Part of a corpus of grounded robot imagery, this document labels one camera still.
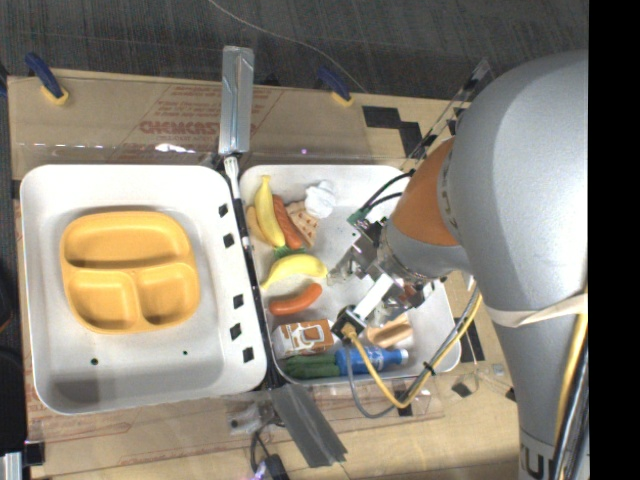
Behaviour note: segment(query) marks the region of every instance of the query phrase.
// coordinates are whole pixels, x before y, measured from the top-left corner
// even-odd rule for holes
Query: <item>plastic bottle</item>
[[[373,364],[373,367],[378,372],[383,371],[387,366],[392,364],[405,364],[407,359],[409,359],[409,352],[403,348],[385,350],[380,347],[365,347],[364,349],[369,356],[371,364]],[[360,356],[360,352],[358,352],[356,348],[351,348],[350,350],[353,373],[369,373],[367,366]],[[347,354],[343,348],[336,352],[336,365],[340,368],[340,375],[347,375]]]

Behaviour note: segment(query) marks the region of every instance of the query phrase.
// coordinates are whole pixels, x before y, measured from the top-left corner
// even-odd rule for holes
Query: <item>yellow tray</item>
[[[191,242],[160,212],[80,217],[62,235],[60,260],[71,311],[95,332],[171,327],[191,317],[200,302]]]

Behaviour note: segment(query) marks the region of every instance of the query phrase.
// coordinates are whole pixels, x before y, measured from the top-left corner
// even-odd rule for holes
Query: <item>metal bracket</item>
[[[0,480],[22,480],[22,454],[7,453],[0,457]]]
[[[222,50],[222,108],[218,155],[249,151],[254,54],[249,48]]]

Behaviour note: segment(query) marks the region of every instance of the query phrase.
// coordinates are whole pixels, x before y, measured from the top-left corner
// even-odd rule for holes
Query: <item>white sink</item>
[[[34,383],[50,409],[79,414],[218,397],[262,381],[265,350],[231,196],[219,174],[192,166],[47,165],[25,176],[21,203]],[[60,239],[80,216],[127,209],[163,212],[182,225],[194,248],[201,300],[175,327],[100,334],[71,313]],[[229,247],[225,237],[233,241]]]

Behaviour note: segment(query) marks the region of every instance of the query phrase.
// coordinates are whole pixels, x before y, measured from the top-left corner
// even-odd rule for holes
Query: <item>sausage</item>
[[[311,283],[300,295],[290,299],[274,300],[269,303],[269,311],[273,316],[293,315],[307,309],[322,295],[322,286]]]
[[[294,251],[300,249],[303,245],[302,238],[300,238],[293,222],[291,222],[284,201],[280,196],[275,194],[273,196],[273,210],[275,211],[276,219],[278,220],[280,229],[284,233],[284,239],[289,249]]]

